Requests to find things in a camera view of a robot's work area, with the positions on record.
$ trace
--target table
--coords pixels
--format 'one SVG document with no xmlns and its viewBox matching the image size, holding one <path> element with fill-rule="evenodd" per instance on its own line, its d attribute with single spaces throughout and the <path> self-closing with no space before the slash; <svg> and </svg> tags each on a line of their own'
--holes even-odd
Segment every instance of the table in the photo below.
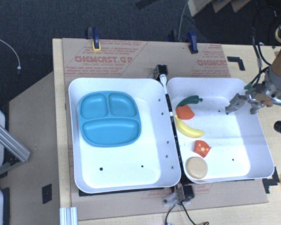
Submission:
<svg viewBox="0 0 281 225">
<path fill-rule="evenodd" d="M 237 56 L 243 59 L 245 71 L 240 72 L 237 63 L 228 63 L 231 77 L 237 77 L 248 83 L 258 72 L 256 66 L 256 56 L 251 46 L 245 45 L 222 45 L 225 56 Z M 271 47 L 263 47 L 263 54 L 268 61 L 273 61 L 276 51 Z M 54 86 L 55 86 L 55 105 L 56 105 L 56 128 L 57 128 L 57 147 L 59 164 L 59 194 L 60 207 L 69 208 L 72 206 L 70 193 L 70 176 L 68 160 L 68 141 L 67 141 L 67 119 L 65 111 L 65 83 L 63 67 L 63 43 L 62 39 L 53 39 L 53 62 L 54 62 Z M 281 107 L 263 108 L 259 112 L 259 120 L 265 133 L 270 151 L 273 156 L 274 164 L 277 167 L 278 175 L 281 179 L 281 135 L 274 131 L 273 124 L 281 120 Z M 276 187 L 270 188 L 268 203 L 233 206 L 225 208 L 214 208 L 205 210 L 193 210 L 190 216 L 196 223 L 209 221 L 213 225 L 222 224 L 281 224 L 281 183 Z M 91 224 L 164 224 L 165 214 L 150 214 L 130 217 L 116 217 L 109 219 L 96 219 L 80 221 L 80 225 Z M 178 211 L 170 214 L 168 221 L 173 224 L 187 224 L 189 221 L 184 212 Z"/>
</svg>

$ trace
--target blue plate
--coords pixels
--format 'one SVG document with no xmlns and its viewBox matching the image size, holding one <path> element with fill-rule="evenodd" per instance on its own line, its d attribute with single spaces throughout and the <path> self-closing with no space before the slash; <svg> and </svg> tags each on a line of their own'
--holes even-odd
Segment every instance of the blue plate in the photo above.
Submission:
<svg viewBox="0 0 281 225">
<path fill-rule="evenodd" d="M 141 119 L 135 100 L 117 91 L 85 95 L 79 103 L 83 138 L 96 147 L 119 147 L 135 142 L 141 134 Z"/>
</svg>

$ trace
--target white tray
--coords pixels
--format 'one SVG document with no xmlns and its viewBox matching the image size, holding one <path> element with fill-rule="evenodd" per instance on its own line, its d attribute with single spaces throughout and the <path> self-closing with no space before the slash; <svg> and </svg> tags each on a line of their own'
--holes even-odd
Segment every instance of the white tray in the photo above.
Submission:
<svg viewBox="0 0 281 225">
<path fill-rule="evenodd" d="M 195 113 L 190 120 L 183 120 L 192 128 L 205 131 L 197 138 L 211 146 L 204 158 L 208 172 L 195 183 L 266 178 L 273 174 L 274 164 L 266 143 L 258 116 L 250 114 L 250 104 L 229 115 L 225 107 L 236 93 L 244 94 L 246 84 L 235 78 L 172 78 L 167 84 L 175 114 L 177 104 L 192 95 L 203 98 L 189 107 Z M 185 163 L 190 157 L 199 157 L 193 152 L 194 138 L 177 131 L 181 157 Z"/>
<path fill-rule="evenodd" d="M 132 144 L 102 148 L 87 143 L 80 132 L 78 106 L 91 92 L 130 95 L 140 113 L 141 135 Z M 181 170 L 162 85 L 153 79 L 78 78 L 69 86 L 74 178 L 80 190 L 101 193 L 176 185 Z"/>
</svg>

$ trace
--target beige round object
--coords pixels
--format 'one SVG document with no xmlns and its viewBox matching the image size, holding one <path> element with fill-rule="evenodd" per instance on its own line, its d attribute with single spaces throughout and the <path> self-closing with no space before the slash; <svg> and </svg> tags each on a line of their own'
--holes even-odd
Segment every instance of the beige round object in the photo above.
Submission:
<svg viewBox="0 0 281 225">
<path fill-rule="evenodd" d="M 190 157 L 186 161 L 185 168 L 186 172 L 196 179 L 204 178 L 208 171 L 207 163 L 200 157 Z"/>
</svg>

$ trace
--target black floor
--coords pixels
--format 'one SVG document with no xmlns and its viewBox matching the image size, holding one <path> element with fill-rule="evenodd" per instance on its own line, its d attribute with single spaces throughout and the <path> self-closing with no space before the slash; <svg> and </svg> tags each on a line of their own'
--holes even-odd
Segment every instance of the black floor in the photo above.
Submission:
<svg viewBox="0 0 281 225">
<path fill-rule="evenodd" d="M 0 39 L 14 48 L 22 66 L 18 75 L 15 54 L 0 42 L 0 108 L 52 71 L 53 38 L 84 38 L 85 29 L 96 26 L 101 39 L 166 41 L 179 28 L 185 2 L 0 0 Z M 181 38 L 192 30 L 201 43 L 250 45 L 258 10 L 254 22 L 258 41 L 281 45 L 274 39 L 281 23 L 281 0 L 252 0 L 237 13 L 230 4 L 217 14 L 208 5 L 195 17 L 187 9 Z"/>
</svg>

